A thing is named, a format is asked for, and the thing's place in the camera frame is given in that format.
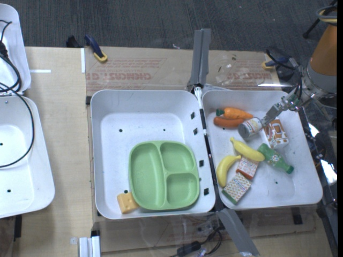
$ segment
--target toy banana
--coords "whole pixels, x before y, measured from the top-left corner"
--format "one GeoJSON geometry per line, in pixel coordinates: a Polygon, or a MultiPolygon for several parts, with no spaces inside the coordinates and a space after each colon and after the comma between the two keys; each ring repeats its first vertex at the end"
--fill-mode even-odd
{"type": "Polygon", "coordinates": [[[241,155],[245,156],[246,158],[257,162],[265,160],[265,157],[261,152],[254,150],[245,143],[235,140],[233,137],[230,138],[230,141],[234,144],[235,150],[239,152],[241,155]]]}
{"type": "Polygon", "coordinates": [[[242,158],[241,155],[237,155],[237,156],[227,155],[220,161],[219,165],[217,166],[216,174],[217,174],[218,184],[221,187],[226,186],[227,171],[233,165],[233,163],[239,160],[240,158],[242,158]]]}

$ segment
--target toy food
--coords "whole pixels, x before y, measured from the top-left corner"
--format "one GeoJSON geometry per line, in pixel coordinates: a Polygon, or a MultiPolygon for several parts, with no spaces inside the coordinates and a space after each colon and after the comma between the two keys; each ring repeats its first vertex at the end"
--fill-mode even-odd
{"type": "Polygon", "coordinates": [[[234,144],[235,150],[239,152],[240,154],[242,154],[243,156],[247,157],[248,159],[251,159],[257,162],[261,162],[265,160],[265,157],[261,152],[254,150],[253,148],[249,147],[245,143],[235,140],[233,137],[230,138],[230,141],[234,144]]]}
{"type": "Polygon", "coordinates": [[[276,168],[281,168],[288,174],[291,174],[293,172],[294,168],[285,162],[281,154],[271,149],[267,144],[261,144],[257,150],[263,153],[268,164],[276,168]]]}
{"type": "Polygon", "coordinates": [[[223,110],[217,109],[216,115],[223,115],[223,117],[225,117],[226,119],[250,119],[253,117],[253,115],[245,112],[244,110],[230,107],[226,107],[223,110]]]}
{"type": "Polygon", "coordinates": [[[220,163],[217,166],[216,174],[217,174],[218,184],[221,187],[225,187],[226,185],[227,171],[233,165],[233,163],[239,160],[241,157],[242,157],[241,155],[237,155],[237,156],[227,155],[220,161],[220,163]]]}
{"type": "Polygon", "coordinates": [[[225,119],[223,117],[218,117],[218,116],[216,116],[213,119],[213,123],[216,126],[226,127],[226,128],[230,128],[230,129],[238,127],[243,122],[244,122],[244,119],[225,119]]]}

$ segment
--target orange object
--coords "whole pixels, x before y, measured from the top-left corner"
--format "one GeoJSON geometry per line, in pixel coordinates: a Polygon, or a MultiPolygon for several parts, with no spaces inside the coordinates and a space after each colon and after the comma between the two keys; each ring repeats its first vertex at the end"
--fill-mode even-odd
{"type": "Polygon", "coordinates": [[[224,108],[223,110],[217,109],[217,116],[223,115],[226,119],[251,119],[253,117],[252,114],[236,108],[224,108]]]}
{"type": "Polygon", "coordinates": [[[213,122],[216,126],[234,129],[235,127],[238,127],[240,124],[242,124],[244,122],[244,119],[241,118],[241,119],[230,120],[230,119],[225,119],[225,118],[216,116],[213,122]]]}
{"type": "Polygon", "coordinates": [[[243,156],[240,160],[240,163],[238,164],[236,172],[240,172],[245,178],[252,180],[257,170],[258,164],[259,162],[243,156]]]}
{"type": "Polygon", "coordinates": [[[117,200],[122,214],[129,213],[134,209],[139,208],[139,205],[133,199],[132,192],[119,194],[117,200]]]}
{"type": "Polygon", "coordinates": [[[312,54],[310,64],[317,73],[337,76],[337,26],[328,25],[312,54]]]}

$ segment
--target black cable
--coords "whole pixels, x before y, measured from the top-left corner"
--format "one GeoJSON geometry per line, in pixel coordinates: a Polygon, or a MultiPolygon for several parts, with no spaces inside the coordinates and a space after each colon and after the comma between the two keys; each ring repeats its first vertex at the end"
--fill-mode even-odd
{"type": "Polygon", "coordinates": [[[4,37],[5,29],[12,23],[12,21],[7,22],[7,21],[5,21],[5,20],[0,20],[0,22],[6,23],[6,25],[5,25],[5,27],[3,28],[2,33],[1,33],[1,39],[0,39],[0,41],[2,42],[2,39],[3,39],[3,37],[4,37]]]}
{"type": "Polygon", "coordinates": [[[271,60],[273,60],[273,62],[275,62],[276,64],[280,65],[280,66],[283,66],[289,70],[295,70],[295,68],[291,67],[291,66],[287,66],[279,61],[277,61],[271,54],[270,54],[270,51],[269,49],[266,49],[266,54],[270,57],[271,60]]]}
{"type": "MultiPolygon", "coordinates": [[[[335,3],[337,3],[337,0],[333,0],[330,3],[330,6],[334,5],[335,3]]],[[[309,29],[302,36],[305,39],[307,39],[309,37],[310,32],[318,25],[319,22],[320,22],[320,20],[317,18],[317,20],[309,27],[309,29]]]]}
{"type": "Polygon", "coordinates": [[[15,93],[25,104],[25,106],[27,107],[28,109],[28,112],[30,113],[30,118],[31,118],[31,124],[32,124],[32,139],[31,139],[31,143],[30,143],[30,146],[28,148],[28,150],[18,159],[16,159],[15,161],[9,163],[9,164],[5,164],[5,165],[0,165],[0,168],[6,168],[6,167],[9,167],[11,165],[14,165],[16,163],[18,163],[19,161],[21,161],[22,159],[24,159],[24,157],[30,152],[30,150],[32,149],[33,147],[33,142],[34,142],[34,138],[35,138],[35,134],[34,134],[34,120],[33,120],[33,114],[32,114],[32,111],[31,111],[31,108],[29,107],[28,103],[25,101],[25,99],[20,96],[20,94],[18,94],[18,92],[16,92],[15,90],[13,89],[10,89],[7,85],[3,84],[0,82],[0,85],[2,89],[4,89],[6,92],[8,92],[9,90],[12,91],[13,93],[15,93]]]}
{"type": "MultiPolygon", "coordinates": [[[[11,22],[11,21],[10,21],[10,22],[7,22],[7,21],[5,21],[5,20],[0,20],[0,21],[6,23],[6,25],[5,25],[5,27],[3,28],[2,33],[1,33],[1,39],[0,39],[0,58],[1,58],[3,61],[5,61],[6,63],[8,63],[8,64],[13,68],[13,70],[14,70],[16,76],[17,76],[17,80],[15,81],[15,83],[14,83],[12,86],[8,87],[8,89],[9,89],[9,90],[14,90],[15,87],[18,86],[18,88],[17,88],[16,91],[19,91],[19,90],[21,89],[21,77],[20,77],[20,73],[19,73],[18,69],[16,68],[16,66],[14,66],[13,63],[11,62],[11,60],[9,59],[8,51],[7,51],[7,49],[6,49],[6,46],[5,46],[5,44],[2,42],[2,39],[3,39],[3,36],[4,36],[5,30],[6,30],[6,28],[8,27],[8,25],[11,24],[12,22],[11,22]]],[[[6,91],[8,91],[8,90],[2,89],[2,90],[0,90],[0,93],[4,93],[4,92],[6,92],[6,91]]]]}
{"type": "Polygon", "coordinates": [[[220,230],[222,230],[222,229],[223,229],[222,227],[216,228],[207,236],[206,240],[204,240],[201,243],[198,241],[194,241],[191,244],[183,245],[182,247],[177,249],[177,254],[172,255],[170,257],[184,257],[184,256],[186,256],[186,255],[188,255],[188,254],[190,254],[196,250],[199,250],[201,248],[201,245],[203,245],[204,243],[206,243],[208,241],[211,241],[214,238],[214,236],[216,234],[218,234],[219,240],[218,240],[217,244],[208,253],[205,253],[205,255],[212,254],[213,252],[215,252],[220,247],[220,245],[222,243],[223,238],[222,238],[222,234],[220,233],[220,230]]]}
{"type": "Polygon", "coordinates": [[[221,245],[221,242],[223,241],[223,237],[222,237],[222,235],[221,235],[221,233],[219,231],[220,229],[221,228],[215,229],[212,233],[210,233],[210,235],[207,237],[207,239],[203,243],[201,243],[201,244],[204,244],[204,243],[212,240],[216,234],[219,235],[219,240],[218,240],[217,244],[215,245],[215,247],[213,249],[211,249],[209,252],[205,253],[205,255],[210,255],[213,252],[215,252],[217,249],[219,249],[219,247],[221,245]]]}
{"type": "Polygon", "coordinates": [[[298,95],[298,99],[301,98],[301,95],[302,95],[302,79],[301,79],[301,76],[300,76],[300,79],[299,79],[299,95],[298,95]]]}
{"type": "Polygon", "coordinates": [[[331,15],[331,16],[327,15],[327,14],[329,14],[335,10],[337,10],[337,5],[330,5],[330,6],[322,7],[316,11],[316,16],[319,20],[327,19],[328,21],[332,20],[332,21],[337,22],[337,13],[335,13],[334,15],[331,15]]]}

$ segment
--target small carton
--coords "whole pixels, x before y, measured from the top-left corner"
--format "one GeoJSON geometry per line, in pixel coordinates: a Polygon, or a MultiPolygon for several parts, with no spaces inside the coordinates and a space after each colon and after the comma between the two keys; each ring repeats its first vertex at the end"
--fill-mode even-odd
{"type": "Polygon", "coordinates": [[[288,137],[286,135],[284,127],[281,124],[280,119],[276,118],[263,129],[267,135],[268,142],[271,148],[280,149],[289,143],[288,137]]]}
{"type": "Polygon", "coordinates": [[[240,172],[224,187],[222,193],[235,205],[245,195],[251,186],[251,181],[246,179],[240,172]]]}
{"type": "Polygon", "coordinates": [[[240,172],[246,178],[252,180],[257,170],[258,164],[259,162],[253,161],[242,156],[240,163],[238,164],[238,168],[236,169],[236,172],[240,172]]]}

